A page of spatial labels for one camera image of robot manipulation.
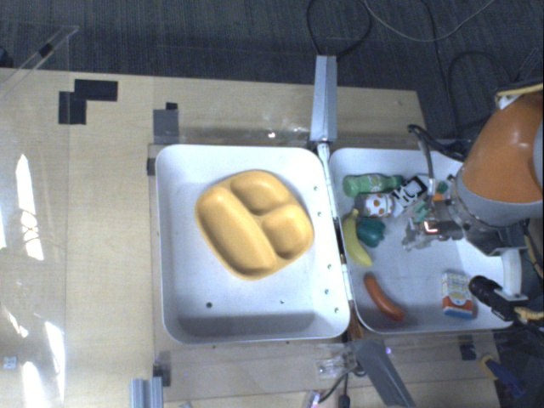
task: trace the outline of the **small box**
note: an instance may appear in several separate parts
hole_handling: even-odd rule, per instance
[[[473,301],[466,275],[442,274],[442,308],[445,315],[472,319]]]

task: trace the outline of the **yellow divided plate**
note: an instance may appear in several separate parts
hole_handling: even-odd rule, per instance
[[[238,173],[206,190],[196,202],[195,219],[219,261],[246,280],[287,266],[314,240],[308,214],[266,171]]]

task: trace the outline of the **metal bracket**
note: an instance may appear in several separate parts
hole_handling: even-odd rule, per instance
[[[310,142],[334,142],[337,138],[337,58],[315,60],[314,106]]]
[[[130,408],[163,408],[162,378],[133,379],[130,382]]]

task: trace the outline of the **yellow banana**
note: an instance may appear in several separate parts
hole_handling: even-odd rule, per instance
[[[355,220],[359,212],[353,209],[351,213],[342,221],[342,232],[344,245],[346,252],[353,261],[363,266],[371,266],[371,257],[366,252],[366,249],[360,244],[357,239],[357,232],[355,229]]]

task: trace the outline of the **toy sausage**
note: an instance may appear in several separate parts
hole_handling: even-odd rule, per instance
[[[405,312],[385,296],[373,274],[365,275],[365,287],[372,301],[388,318],[397,321],[402,321],[405,318]]]

